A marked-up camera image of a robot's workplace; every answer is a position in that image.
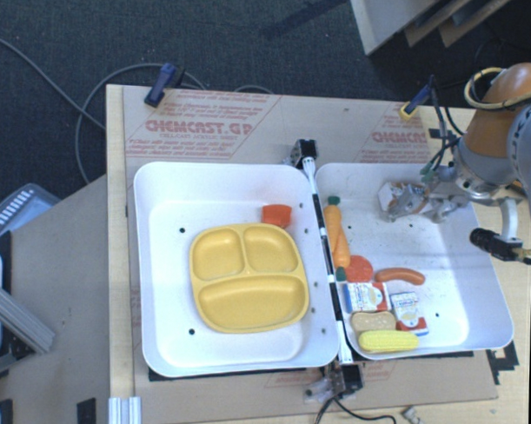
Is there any orange carrot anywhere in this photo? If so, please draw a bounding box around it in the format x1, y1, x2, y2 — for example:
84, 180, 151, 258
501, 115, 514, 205
330, 229, 354, 282
321, 195, 346, 255

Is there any tan bread slice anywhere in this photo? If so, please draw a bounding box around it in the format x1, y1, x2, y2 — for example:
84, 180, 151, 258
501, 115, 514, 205
348, 308, 399, 335

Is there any white and orange carton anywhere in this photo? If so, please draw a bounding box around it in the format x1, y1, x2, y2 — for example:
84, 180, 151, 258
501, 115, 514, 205
376, 179, 429, 212

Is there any yellow divided plate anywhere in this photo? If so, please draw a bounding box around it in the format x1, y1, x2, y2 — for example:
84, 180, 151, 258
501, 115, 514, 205
186, 220, 314, 338

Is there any white plastic tray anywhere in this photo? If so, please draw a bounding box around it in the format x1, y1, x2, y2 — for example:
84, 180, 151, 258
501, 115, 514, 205
308, 160, 521, 367
126, 158, 348, 384

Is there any black block with thin wires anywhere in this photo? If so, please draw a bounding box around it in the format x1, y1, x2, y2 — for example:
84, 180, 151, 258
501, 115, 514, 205
323, 362, 366, 396
288, 137, 319, 169

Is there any white red and blue carton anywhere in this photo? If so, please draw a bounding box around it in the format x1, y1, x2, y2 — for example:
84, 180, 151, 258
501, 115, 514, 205
388, 289, 432, 338

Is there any red round tomato slice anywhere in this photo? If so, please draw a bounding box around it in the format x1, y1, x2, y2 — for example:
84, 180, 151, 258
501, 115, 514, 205
344, 254, 375, 284

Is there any brown cardboard board red print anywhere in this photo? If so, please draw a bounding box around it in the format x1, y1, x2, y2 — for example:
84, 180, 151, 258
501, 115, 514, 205
110, 86, 510, 424

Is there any black cylinder on white bracket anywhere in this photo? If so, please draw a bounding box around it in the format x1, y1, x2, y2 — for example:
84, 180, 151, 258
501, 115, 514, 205
468, 195, 528, 263

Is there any thin black and white rod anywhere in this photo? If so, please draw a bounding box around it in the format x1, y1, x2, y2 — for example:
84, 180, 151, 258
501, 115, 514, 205
295, 156, 360, 364

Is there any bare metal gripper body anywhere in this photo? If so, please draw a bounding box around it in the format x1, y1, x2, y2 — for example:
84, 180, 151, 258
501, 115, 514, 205
426, 162, 508, 213

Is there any yellow corn cob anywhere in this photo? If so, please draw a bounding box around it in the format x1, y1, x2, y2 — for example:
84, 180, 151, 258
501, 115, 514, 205
356, 328, 421, 355

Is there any orange sausage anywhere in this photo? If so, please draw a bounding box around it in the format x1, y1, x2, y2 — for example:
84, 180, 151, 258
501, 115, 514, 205
374, 265, 427, 287

